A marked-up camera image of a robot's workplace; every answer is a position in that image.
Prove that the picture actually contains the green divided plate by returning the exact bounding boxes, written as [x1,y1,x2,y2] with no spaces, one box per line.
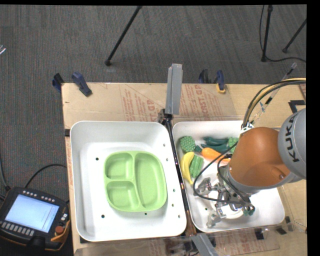
[103,150,168,213]

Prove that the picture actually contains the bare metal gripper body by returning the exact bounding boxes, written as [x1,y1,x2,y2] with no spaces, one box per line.
[214,174,253,214]

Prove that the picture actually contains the light green ribbed vegetable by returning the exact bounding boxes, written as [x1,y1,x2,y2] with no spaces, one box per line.
[188,154,205,179]

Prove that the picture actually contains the dark green pea pods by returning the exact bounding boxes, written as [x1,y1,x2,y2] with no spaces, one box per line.
[200,136,230,154]

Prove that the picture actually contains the thin black rod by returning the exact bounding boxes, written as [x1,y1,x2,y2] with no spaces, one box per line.
[163,117,198,237]

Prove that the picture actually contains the brown cardboard board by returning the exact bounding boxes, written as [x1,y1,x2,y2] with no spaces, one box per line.
[61,82,307,256]

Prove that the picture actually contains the white plastic tray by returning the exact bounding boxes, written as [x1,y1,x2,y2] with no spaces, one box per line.
[69,120,188,243]
[171,120,286,234]

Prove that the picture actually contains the black block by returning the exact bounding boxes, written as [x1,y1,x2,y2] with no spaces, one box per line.
[157,109,174,126]

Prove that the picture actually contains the orange carrot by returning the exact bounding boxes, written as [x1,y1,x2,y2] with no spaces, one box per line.
[194,144,232,164]

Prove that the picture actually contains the yellow banana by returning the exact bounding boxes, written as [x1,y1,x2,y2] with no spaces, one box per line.
[180,151,196,186]

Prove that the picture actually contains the green broccoli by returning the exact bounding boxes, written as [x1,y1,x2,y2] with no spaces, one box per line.
[179,135,197,154]

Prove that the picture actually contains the green bumpy vegetable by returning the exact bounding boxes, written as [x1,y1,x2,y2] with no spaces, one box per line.
[227,136,240,154]

